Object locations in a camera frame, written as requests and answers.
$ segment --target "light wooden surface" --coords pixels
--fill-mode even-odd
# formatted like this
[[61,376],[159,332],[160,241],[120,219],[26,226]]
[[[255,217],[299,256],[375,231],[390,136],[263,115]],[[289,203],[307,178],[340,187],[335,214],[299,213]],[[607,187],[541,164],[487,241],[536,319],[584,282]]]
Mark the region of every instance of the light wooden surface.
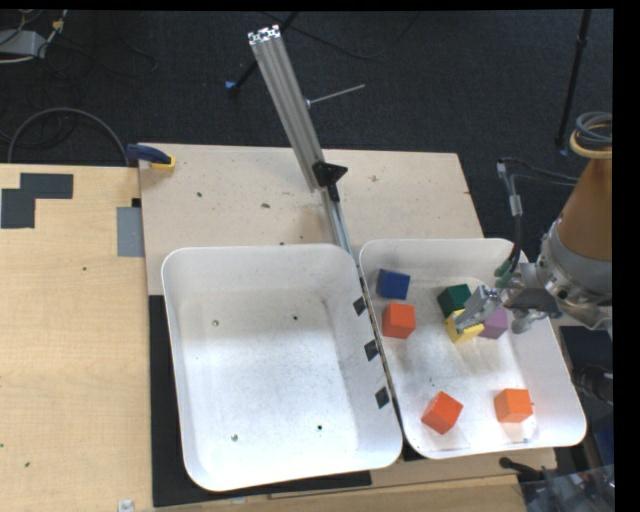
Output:
[[[145,144],[176,158],[170,174],[140,169],[149,294],[163,294],[162,262],[181,247],[333,242],[322,198],[291,148]],[[356,257],[382,238],[482,238],[457,155],[324,156],[349,169],[338,189]]]
[[[354,179],[361,174],[371,187],[385,180],[393,183],[386,169],[376,167],[378,159],[367,164],[364,153],[348,156],[349,162],[360,162],[350,165],[354,171],[361,169],[353,173]],[[460,185],[468,212],[472,203],[457,158],[435,155],[434,160],[448,162],[442,165]],[[116,208],[130,206],[131,199],[139,197],[138,170],[2,165],[0,188],[18,187],[21,172],[71,173],[75,180],[72,200],[38,200],[35,229],[0,230],[2,507],[109,512],[117,510],[119,500],[130,498],[136,512],[151,510],[147,268],[143,258],[117,257],[116,234]],[[373,175],[382,181],[372,181]],[[446,176],[438,178],[433,199],[427,199],[432,202],[425,229],[432,237],[440,225],[433,222],[433,212],[451,206],[436,204],[449,202],[449,192],[437,192],[449,190]],[[360,211],[358,203],[370,198],[356,198],[359,190],[349,192],[347,183],[341,191],[345,216],[351,220]],[[194,190],[194,195],[198,191],[204,195],[203,190]],[[268,200],[277,210],[274,198]],[[477,233],[475,213],[469,221],[470,231]],[[358,221],[353,222],[350,232],[358,243]],[[297,230],[289,234],[300,236]],[[552,449],[511,455],[533,467],[555,467]],[[499,467],[499,456],[398,462],[372,472],[373,486],[365,489],[257,496],[240,509],[461,511],[473,506],[522,511],[517,480]],[[175,509],[238,506],[225,500]]]
[[72,173],[72,200],[37,200],[35,229],[0,229],[0,509],[151,506],[149,322],[144,260],[117,257],[124,168]]

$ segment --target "purple block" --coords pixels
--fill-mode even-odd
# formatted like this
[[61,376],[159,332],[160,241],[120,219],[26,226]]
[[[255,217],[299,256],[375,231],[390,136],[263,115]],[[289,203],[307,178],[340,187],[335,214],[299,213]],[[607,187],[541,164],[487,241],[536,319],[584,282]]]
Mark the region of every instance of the purple block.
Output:
[[509,329],[507,310],[498,308],[484,321],[484,330],[478,336],[497,340],[507,329]]

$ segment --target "black stand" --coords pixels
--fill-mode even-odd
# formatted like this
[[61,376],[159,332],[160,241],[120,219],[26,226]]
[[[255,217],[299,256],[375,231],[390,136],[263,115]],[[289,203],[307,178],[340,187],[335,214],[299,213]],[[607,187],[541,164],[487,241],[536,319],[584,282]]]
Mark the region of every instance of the black stand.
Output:
[[[296,18],[298,14],[299,14],[299,11],[293,11],[289,15],[289,17],[284,21],[284,23],[280,27],[281,34],[284,33],[285,30],[287,30],[287,27],[291,25],[291,23],[293,22],[293,20]],[[238,92],[240,92],[240,87],[242,87],[242,84],[244,84],[247,81],[247,79],[251,76],[251,74],[256,70],[257,67],[258,67],[258,63],[254,60],[251,63],[251,65],[247,68],[247,70],[242,74],[242,76],[238,79],[237,82],[227,82],[226,87],[229,90],[229,92],[231,94],[238,94]]]
[[573,69],[571,70],[571,78],[569,80],[569,90],[567,91],[567,99],[564,104],[564,112],[562,113],[562,119],[560,121],[560,129],[558,130],[558,136],[556,137],[556,147],[562,156],[567,155],[567,146],[565,142],[565,131],[567,129],[567,121],[569,119],[569,112],[571,111],[571,104],[573,102],[573,93],[576,88],[576,81],[578,79],[578,70],[580,69],[580,59],[582,58],[582,50],[587,46],[587,30],[589,29],[589,21],[591,19],[592,9],[585,9],[582,12],[582,21],[580,22],[580,31],[578,33],[578,39],[576,40],[576,54],[573,58]]

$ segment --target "yellow block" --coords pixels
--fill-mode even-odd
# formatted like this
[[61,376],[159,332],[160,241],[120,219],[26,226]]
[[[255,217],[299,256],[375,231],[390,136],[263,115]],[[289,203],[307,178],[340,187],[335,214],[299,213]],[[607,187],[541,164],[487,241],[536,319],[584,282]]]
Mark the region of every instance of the yellow block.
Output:
[[472,340],[484,330],[484,325],[478,324],[478,325],[472,325],[471,327],[467,327],[464,331],[462,331],[461,333],[458,333],[455,326],[455,319],[456,317],[460,316],[463,311],[464,309],[458,309],[454,311],[444,321],[444,326],[447,328],[449,337],[451,338],[451,341],[453,341],[454,343],[460,343],[461,341]]

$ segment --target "white tray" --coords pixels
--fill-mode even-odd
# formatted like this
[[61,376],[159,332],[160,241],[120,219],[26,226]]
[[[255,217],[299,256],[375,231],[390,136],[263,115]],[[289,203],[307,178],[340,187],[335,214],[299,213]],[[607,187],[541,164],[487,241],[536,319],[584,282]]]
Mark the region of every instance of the white tray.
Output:
[[[523,334],[508,331],[498,340],[478,336],[454,344],[445,330],[440,292],[462,283],[471,292],[480,283],[493,286],[493,271],[510,251],[506,240],[449,239],[375,240],[360,252],[376,323],[390,302],[375,292],[379,269],[411,276],[406,302],[415,306],[416,330],[407,340],[380,336],[402,428],[425,457],[572,446],[585,435],[580,400],[548,319],[534,322]],[[507,387],[527,388],[531,395],[534,415],[521,424],[496,420],[493,397]],[[464,406],[444,435],[420,421],[439,391]]]
[[348,253],[185,248],[162,279],[195,483],[224,491],[395,462],[402,433],[393,402],[376,398],[388,383],[365,350],[375,335],[354,307],[363,291]]

